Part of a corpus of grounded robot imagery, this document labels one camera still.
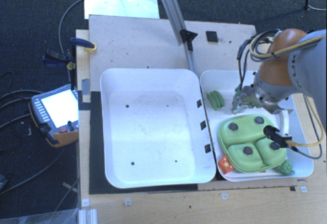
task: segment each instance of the black square marker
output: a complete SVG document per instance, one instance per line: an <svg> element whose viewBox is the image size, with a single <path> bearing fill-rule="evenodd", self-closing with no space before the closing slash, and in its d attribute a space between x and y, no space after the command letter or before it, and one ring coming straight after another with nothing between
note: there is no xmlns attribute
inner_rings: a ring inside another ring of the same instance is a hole
<svg viewBox="0 0 327 224"><path fill-rule="evenodd" d="M218 36L216 31L206 31L206 39L209 42L218 42Z"/></svg>

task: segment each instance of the black mat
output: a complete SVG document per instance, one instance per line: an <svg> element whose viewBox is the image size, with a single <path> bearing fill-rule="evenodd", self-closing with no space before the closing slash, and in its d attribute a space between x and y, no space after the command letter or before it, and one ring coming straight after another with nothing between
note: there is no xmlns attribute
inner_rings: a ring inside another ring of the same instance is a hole
<svg viewBox="0 0 327 224"><path fill-rule="evenodd" d="M194 185L169 185L159 187L145 187L133 189L118 189L112 186L106 179L104 171L104 152L103 152L103 128L102 128L102 110L101 93L91 93L91 120L90 120L90 176L89 193L130 193L130 192L154 192L154 191L185 191L197 190Z"/></svg>

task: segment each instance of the black bracket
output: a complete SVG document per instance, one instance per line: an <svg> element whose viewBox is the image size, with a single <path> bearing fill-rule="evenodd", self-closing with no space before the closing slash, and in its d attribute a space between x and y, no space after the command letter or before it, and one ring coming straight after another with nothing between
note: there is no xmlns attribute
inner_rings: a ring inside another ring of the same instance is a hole
<svg viewBox="0 0 327 224"><path fill-rule="evenodd" d="M292 137L283 137L279 135L277 132L279 132L279 129L270 125L265 126L264 128L264 134L273 142L277 143L279 147L281 148L289 147L286 140L290 141L292 140Z"/></svg>
<svg viewBox="0 0 327 224"><path fill-rule="evenodd" d="M192 41L195 39L195 37L198 35L197 33L188 31L188 30L181 30L180 36L182 38L183 43L187 42L188 44L188 50L193 51Z"/></svg>

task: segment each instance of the white tray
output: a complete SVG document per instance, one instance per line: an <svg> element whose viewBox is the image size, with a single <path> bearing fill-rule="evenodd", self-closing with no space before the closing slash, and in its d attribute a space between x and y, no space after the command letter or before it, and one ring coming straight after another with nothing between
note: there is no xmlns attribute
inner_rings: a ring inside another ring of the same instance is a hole
<svg viewBox="0 0 327 224"><path fill-rule="evenodd" d="M205 183L216 165L198 77L109 69L100 79L105 173L117 188Z"/></svg>
<svg viewBox="0 0 327 224"><path fill-rule="evenodd" d="M253 79L253 71L247 71L243 85L253 84ZM209 119L209 127L212 134L213 146L217 161L219 161L224 156L223 150L221 149L217 139L217 131L223 121L231 119L235 116L246 114L261 114L270 119L275 127L280 128L281 124L279 122L279 116L272 115L263 108L246 109L243 113L237 115L234 115L231 112L232 99L235 94L235 88L240 83L238 71L205 71L201 75L200 83L204 95L204 103L207 117ZM212 109L210 102L206 98L206 94L213 90L217 90L222 95L226 103L225 106L218 111ZM279 105L285 109L293 109L293 112L289 114L289 134L293 136L294 141L298 143L306 143L306 139L303 135L301 124L299 122L292 98L289 98L287 101L281 101ZM302 152L310 154L307 147L299 147L299 149ZM311 175L313 172L312 159L306 158L290 149L287 149L287 159L293 163L293 170L295 171L295 174L291 176L281 175L272 169L266 170L266 172L257 173L241 173L239 171L233 170L227 174L223 174L219 167L218 170L225 179L233 182L259 180L264 178L306 177Z"/></svg>

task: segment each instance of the blue clamp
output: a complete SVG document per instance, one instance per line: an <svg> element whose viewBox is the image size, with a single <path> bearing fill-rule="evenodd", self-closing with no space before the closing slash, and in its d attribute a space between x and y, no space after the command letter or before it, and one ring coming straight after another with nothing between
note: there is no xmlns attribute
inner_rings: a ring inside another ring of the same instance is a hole
<svg viewBox="0 0 327 224"><path fill-rule="evenodd" d="M47 50L42 57L43 64L46 66L67 66L69 63L76 63L76 59L71 56L58 54L51 50Z"/></svg>
<svg viewBox="0 0 327 224"><path fill-rule="evenodd" d="M69 44L73 45L73 46L81 46L84 47L84 50L86 51L95 51L97 50L97 45L95 43L91 43L85 39L81 39L81 38L74 38L71 37L69 40Z"/></svg>

